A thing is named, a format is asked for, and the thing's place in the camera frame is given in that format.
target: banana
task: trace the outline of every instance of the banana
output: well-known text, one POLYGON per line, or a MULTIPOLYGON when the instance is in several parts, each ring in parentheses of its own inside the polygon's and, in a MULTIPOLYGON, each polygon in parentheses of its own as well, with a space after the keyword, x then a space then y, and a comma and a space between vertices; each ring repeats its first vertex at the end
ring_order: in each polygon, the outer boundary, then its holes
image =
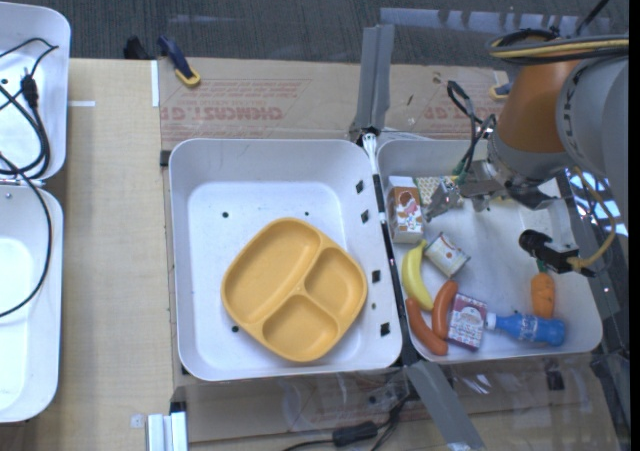
POLYGON ((422 251, 427 246, 426 240, 421 240, 402 258, 402 285, 411 298, 414 298, 420 308, 425 311, 433 309, 433 298, 427 291, 422 280, 420 266, 422 265, 422 251))

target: yellow plate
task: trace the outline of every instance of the yellow plate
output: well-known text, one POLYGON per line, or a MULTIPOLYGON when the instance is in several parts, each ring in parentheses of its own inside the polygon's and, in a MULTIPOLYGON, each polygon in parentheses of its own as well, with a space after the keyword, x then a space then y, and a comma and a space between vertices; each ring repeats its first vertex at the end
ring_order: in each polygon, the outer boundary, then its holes
POLYGON ((360 265, 326 234, 296 218, 274 220, 242 249, 222 279, 225 309, 278 355, 325 355, 367 297, 360 265))

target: white plastic tray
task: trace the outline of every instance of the white plastic tray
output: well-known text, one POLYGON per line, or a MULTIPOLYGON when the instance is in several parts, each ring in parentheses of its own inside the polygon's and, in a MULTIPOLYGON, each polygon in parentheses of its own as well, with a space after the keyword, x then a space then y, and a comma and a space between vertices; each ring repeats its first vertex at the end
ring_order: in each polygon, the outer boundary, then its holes
POLYGON ((374 370, 396 361, 402 337, 361 148, 344 140, 194 139, 173 150, 169 176, 178 350, 192 375, 221 381, 374 370), (367 300, 346 334, 327 355, 304 364, 234 332, 220 297, 223 275, 242 247, 288 216, 327 234, 368 281, 367 300))
MULTIPOLYGON (((47 223, 29 188, 0 190, 1 312, 24 300, 40 279, 47 223)), ((53 223, 51 260, 38 294, 0 319, 0 423, 34 417, 49 405, 58 387, 63 215, 53 196, 41 194, 53 223)))
MULTIPOLYGON (((40 116, 51 145, 51 162, 42 176, 47 178, 62 167, 66 155, 71 28, 65 17, 55 10, 1 1, 0 23, 0 54, 36 37, 57 46, 42 58, 34 71, 40 116)), ((39 56, 47 49, 48 46, 43 42, 34 41, 0 57, 2 86, 11 94, 17 94, 25 69, 31 72, 39 56)), ((18 95, 17 99, 28 108, 22 95, 18 95)), ((0 106, 5 103, 6 97, 0 94, 0 106)), ((2 153, 16 165, 27 164, 39 150, 35 133, 25 125, 24 117, 11 105, 0 110, 0 147, 2 153)))
MULTIPOLYGON (((383 183, 390 175, 431 177, 450 175, 468 148, 468 141, 441 140, 393 140, 383 144, 378 151, 378 164, 383 183)), ((478 147, 477 158, 486 150, 478 147)), ((544 187, 549 195, 557 195, 555 182, 544 187)), ((494 200, 489 210, 476 213, 471 201, 462 208, 451 209, 434 218, 426 226, 427 238, 435 238, 444 232, 462 250, 471 256, 469 262, 455 275, 459 292, 488 304, 488 310, 498 315, 514 311, 531 312, 530 279, 538 271, 536 261, 518 245, 518 238, 525 229, 534 229, 549 236, 554 232, 549 210, 531 211, 513 200, 494 200)), ((554 218, 562 216, 555 212, 554 218)), ((569 225, 566 220, 556 221, 569 225)), ((411 245, 394 245, 398 268, 411 245)), ((559 347, 514 340, 501 332, 485 331, 480 349, 467 350, 455 344, 449 345, 445 356, 431 353, 413 334, 416 350, 426 359, 443 364, 508 359, 535 355, 581 353, 594 349, 602 339, 602 321, 587 278, 576 273, 556 275, 556 308, 554 316, 564 320, 566 339, 559 347)), ((422 276, 427 289, 435 298, 446 280, 434 264, 422 262, 422 276)), ((424 312, 427 324, 431 316, 424 312)))
MULTIPOLYGON (((19 94, 25 69, 38 85, 40 115, 49 137, 51 160, 42 179, 54 175, 66 155, 67 87, 71 29, 55 10, 0 2, 0 83, 25 108, 19 94)), ((0 94, 0 150, 14 164, 37 155, 39 142, 13 105, 0 94)), ((61 338, 63 214, 60 204, 40 191, 51 213, 53 241, 48 274, 38 294, 0 319, 0 423, 30 419, 51 402, 58 386, 61 338)), ((28 186, 0 184, 0 312, 23 300, 36 285, 47 247, 44 211, 28 186)))

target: toy bottle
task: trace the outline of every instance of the toy bottle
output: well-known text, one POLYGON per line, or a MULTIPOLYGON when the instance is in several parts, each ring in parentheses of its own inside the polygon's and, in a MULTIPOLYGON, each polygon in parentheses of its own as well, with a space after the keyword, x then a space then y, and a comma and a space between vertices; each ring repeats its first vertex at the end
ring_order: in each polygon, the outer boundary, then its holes
POLYGON ((551 346, 560 346, 564 342, 564 322, 559 319, 519 313, 502 317, 488 312, 485 326, 489 330, 504 330, 520 341, 543 342, 551 346))

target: sausage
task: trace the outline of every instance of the sausage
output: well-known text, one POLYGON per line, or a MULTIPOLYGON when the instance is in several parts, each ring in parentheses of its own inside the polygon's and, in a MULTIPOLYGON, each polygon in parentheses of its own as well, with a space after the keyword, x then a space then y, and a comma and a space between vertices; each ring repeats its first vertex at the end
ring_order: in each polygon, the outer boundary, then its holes
POLYGON ((436 298, 433 301, 433 310, 431 311, 431 326, 433 326, 433 332, 440 339, 446 339, 447 337, 447 314, 449 313, 449 307, 451 306, 453 297, 457 292, 458 283, 455 280, 449 279, 436 293, 436 298))
POLYGON ((405 300, 407 307, 407 316, 409 317, 409 327, 411 331, 435 355, 446 355, 449 351, 449 345, 443 339, 440 339, 433 333, 424 318, 418 302, 409 297, 405 300))

